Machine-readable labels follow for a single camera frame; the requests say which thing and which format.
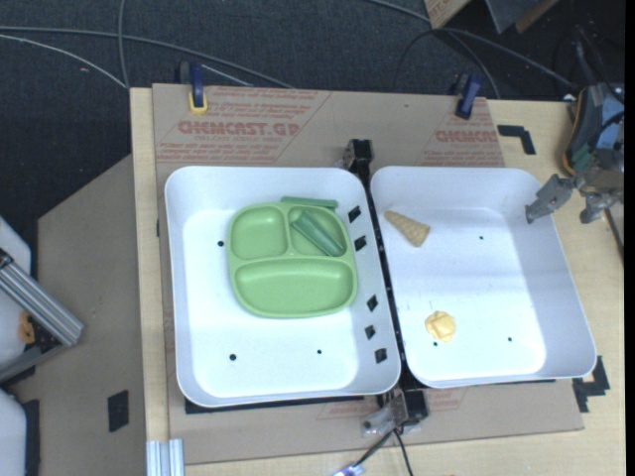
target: wooden table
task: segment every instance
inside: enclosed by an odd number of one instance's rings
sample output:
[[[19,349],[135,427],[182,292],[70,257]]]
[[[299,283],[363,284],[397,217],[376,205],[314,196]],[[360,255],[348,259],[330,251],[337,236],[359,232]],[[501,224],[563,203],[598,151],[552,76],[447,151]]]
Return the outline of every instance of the wooden table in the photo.
[[[170,426],[160,248],[156,235],[152,90],[133,88],[130,103],[146,433],[148,440],[166,441],[170,438]],[[558,158],[572,128],[564,103],[489,101],[489,108],[497,125],[523,125],[529,129],[539,151],[537,156],[527,156],[519,140],[501,141],[507,167],[526,170],[540,182],[561,171]],[[582,225],[578,214],[583,208],[583,199],[575,193],[554,218],[611,390],[605,397],[590,399],[590,413],[584,415],[582,431],[410,446],[408,454],[416,475],[626,473],[623,263],[607,221]],[[359,452],[335,452],[191,465],[187,474],[324,476],[359,455]],[[369,475],[406,474],[398,448],[381,449],[367,461],[365,468]]]

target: green plate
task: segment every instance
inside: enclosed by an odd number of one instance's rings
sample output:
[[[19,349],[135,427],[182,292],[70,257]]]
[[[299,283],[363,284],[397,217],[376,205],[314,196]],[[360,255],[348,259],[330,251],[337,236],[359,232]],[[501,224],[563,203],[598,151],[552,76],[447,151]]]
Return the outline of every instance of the green plate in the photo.
[[[310,317],[337,312],[353,301],[353,252],[331,208],[276,202],[247,206],[233,216],[229,274],[245,308],[267,317]]]

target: wooden edge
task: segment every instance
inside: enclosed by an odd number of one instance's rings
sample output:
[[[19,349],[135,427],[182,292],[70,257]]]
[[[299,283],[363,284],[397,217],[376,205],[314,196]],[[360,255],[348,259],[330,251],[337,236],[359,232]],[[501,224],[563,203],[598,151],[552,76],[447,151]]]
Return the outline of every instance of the wooden edge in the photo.
[[[516,20],[516,30],[523,34],[560,0],[542,0]]]
[[[130,90],[146,438],[170,438],[152,90]]]

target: blue clamp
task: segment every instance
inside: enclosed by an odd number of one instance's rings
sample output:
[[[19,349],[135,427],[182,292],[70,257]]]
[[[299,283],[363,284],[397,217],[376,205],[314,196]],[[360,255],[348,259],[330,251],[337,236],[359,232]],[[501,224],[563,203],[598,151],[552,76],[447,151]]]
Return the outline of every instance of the blue clamp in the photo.
[[[474,99],[478,94],[481,86],[483,85],[483,78],[478,74],[471,74],[467,79],[467,83],[463,88],[463,95],[456,104],[456,111],[454,114],[460,118],[468,120],[472,114],[472,106],[474,105]]]
[[[200,63],[190,63],[190,111],[195,115],[204,115],[207,112],[207,97],[202,84],[202,70]]]

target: black floor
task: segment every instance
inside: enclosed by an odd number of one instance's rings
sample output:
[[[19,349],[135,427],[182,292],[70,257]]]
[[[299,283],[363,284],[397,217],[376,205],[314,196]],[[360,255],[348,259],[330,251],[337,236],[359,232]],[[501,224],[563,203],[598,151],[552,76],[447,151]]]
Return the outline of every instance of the black floor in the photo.
[[[383,0],[425,13],[423,0]],[[572,49],[583,26],[609,80],[625,80],[625,1],[562,0],[519,35],[498,35],[483,0],[447,25],[492,40],[555,71],[565,86],[524,61],[464,39],[490,70],[503,98],[560,100],[585,84]],[[0,35],[21,37],[87,59],[121,80],[120,0],[0,0]],[[19,31],[40,27],[110,36]],[[124,32],[228,60],[298,88],[446,93],[479,66],[448,34],[362,0],[128,0]],[[173,82],[180,60],[202,60],[237,80],[205,71],[208,84],[276,86],[226,64],[127,40],[132,86]],[[0,37],[0,216],[31,245],[39,217],[130,153],[125,87],[59,52]],[[493,98],[490,85],[484,95]]]

